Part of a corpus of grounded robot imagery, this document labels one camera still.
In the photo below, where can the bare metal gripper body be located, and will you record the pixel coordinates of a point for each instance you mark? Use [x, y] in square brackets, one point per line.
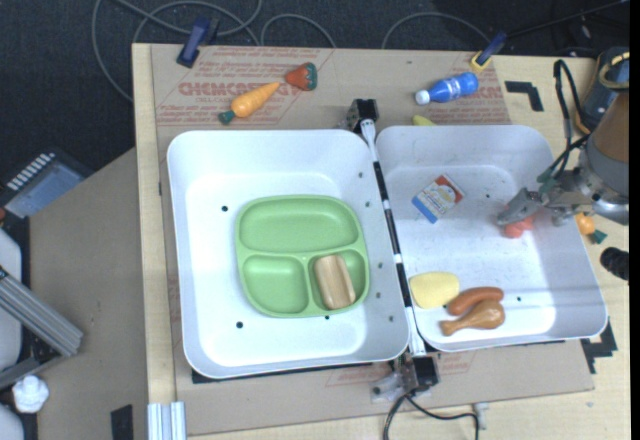
[607, 208]

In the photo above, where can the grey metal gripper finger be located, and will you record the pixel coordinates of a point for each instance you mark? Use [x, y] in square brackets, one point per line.
[560, 218]
[520, 206]

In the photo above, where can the small orange round toy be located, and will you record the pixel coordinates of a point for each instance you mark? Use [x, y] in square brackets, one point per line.
[517, 229]

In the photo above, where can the small orange carrot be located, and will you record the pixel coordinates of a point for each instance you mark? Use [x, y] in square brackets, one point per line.
[586, 224]

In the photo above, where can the white plastic tray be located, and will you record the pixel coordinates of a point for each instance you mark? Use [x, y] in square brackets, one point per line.
[480, 253]
[210, 248]

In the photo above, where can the blue and white carton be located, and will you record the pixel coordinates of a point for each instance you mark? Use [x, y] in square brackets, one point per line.
[437, 198]

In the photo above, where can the orange sausage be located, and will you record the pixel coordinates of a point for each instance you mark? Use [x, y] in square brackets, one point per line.
[472, 300]

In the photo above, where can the brown chicken drumstick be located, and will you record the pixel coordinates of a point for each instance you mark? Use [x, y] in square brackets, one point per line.
[480, 317]

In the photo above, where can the yellow potato chip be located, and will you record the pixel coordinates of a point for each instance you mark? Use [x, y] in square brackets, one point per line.
[434, 289]

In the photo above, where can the yellow banana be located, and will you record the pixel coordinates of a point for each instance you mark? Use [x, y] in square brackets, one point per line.
[424, 120]

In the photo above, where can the thin black and white rod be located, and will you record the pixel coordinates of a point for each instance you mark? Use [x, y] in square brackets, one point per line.
[390, 218]

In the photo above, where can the blue bottle with white cap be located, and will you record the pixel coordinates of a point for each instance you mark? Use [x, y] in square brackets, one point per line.
[452, 88]

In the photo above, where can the tan bread roll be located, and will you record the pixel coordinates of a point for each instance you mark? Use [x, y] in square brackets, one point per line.
[334, 280]

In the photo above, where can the green divided plate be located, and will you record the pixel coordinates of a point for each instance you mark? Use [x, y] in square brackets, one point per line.
[295, 228]

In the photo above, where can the red strawberry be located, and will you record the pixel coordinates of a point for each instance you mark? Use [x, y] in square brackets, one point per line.
[300, 75]

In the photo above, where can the large orange carrot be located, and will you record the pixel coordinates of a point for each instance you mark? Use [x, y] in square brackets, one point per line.
[252, 100]

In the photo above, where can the brown cardboard board red print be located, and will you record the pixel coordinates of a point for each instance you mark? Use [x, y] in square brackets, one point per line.
[310, 403]

